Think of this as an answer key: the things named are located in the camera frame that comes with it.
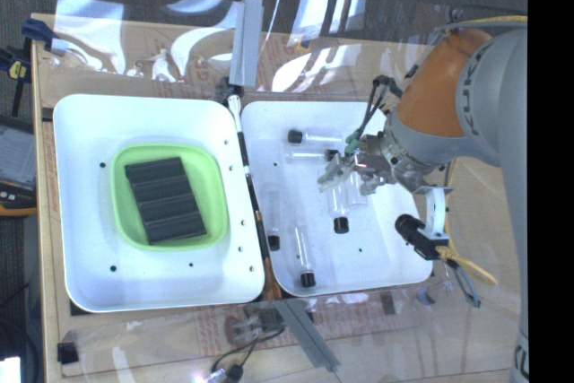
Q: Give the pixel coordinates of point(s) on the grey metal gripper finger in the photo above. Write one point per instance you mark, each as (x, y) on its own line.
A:
(370, 185)
(334, 175)

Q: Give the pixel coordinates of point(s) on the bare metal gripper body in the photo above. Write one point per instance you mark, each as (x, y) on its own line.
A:
(379, 159)

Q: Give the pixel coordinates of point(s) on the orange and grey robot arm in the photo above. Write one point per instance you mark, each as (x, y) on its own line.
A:
(489, 103)

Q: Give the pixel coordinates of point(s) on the clear plastic bottle, black cap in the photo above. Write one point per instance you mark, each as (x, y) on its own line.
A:
(294, 136)
(309, 156)
(341, 225)
(273, 242)
(307, 279)

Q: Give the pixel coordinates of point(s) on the white plastic tray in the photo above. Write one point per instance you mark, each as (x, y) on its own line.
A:
(385, 246)
(85, 193)

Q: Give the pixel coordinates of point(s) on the green square bowl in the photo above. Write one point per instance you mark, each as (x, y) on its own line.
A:
(215, 193)

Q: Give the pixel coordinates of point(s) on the black ridged rectangular block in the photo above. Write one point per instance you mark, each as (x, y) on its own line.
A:
(166, 199)

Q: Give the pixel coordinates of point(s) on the brown cardboard board, red print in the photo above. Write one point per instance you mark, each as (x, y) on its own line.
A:
(148, 329)

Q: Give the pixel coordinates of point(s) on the black cylinder on white bracket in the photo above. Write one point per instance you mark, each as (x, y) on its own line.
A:
(417, 233)

